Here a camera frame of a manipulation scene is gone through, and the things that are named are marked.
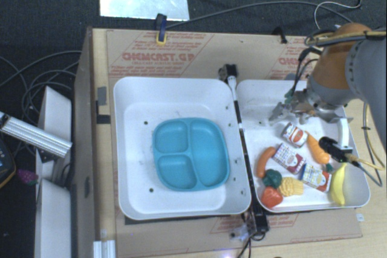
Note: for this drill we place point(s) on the blue divided plate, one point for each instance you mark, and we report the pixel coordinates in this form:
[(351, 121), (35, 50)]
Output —
[(193, 154)]

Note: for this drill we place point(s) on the yellow corn cob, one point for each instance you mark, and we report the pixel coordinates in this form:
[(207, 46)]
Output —
[(291, 187)]

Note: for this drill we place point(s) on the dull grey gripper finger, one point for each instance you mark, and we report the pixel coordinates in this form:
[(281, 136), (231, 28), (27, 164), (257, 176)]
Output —
[(276, 113), (297, 115)]

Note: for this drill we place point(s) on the thin black and white rod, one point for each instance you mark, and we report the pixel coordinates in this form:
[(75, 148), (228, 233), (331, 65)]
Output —
[(242, 133)]

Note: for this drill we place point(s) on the red and white can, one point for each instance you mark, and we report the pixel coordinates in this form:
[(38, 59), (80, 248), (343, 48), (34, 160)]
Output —
[(294, 135)]

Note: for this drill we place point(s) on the orange carrot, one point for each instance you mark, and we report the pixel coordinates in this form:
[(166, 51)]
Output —
[(316, 148)]

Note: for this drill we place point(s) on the purple grapes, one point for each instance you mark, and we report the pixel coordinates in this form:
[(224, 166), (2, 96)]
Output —
[(26, 176)]

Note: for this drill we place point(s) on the black cylinder on white bracket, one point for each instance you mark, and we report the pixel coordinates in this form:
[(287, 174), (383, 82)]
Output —
[(332, 148)]

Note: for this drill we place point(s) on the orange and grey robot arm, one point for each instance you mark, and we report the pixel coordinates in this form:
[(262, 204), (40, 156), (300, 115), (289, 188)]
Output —
[(362, 69)]

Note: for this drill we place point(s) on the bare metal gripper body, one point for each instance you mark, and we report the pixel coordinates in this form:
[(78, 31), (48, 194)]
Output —
[(305, 102)]

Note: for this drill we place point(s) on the yellow banana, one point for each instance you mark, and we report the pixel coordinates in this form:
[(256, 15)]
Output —
[(338, 187)]

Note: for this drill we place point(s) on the brown cardboard board, red print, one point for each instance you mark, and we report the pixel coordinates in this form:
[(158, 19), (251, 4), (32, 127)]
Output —
[(187, 54)]

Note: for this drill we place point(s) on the orange sausage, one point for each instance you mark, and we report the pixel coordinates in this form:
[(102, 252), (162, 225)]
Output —
[(264, 160)]

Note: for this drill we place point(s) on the white plastic tray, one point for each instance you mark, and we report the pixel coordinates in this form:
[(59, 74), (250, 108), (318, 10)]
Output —
[(139, 142), (260, 118)]

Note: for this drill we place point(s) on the green broccoli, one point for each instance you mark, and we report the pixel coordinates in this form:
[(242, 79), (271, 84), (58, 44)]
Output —
[(272, 177)]

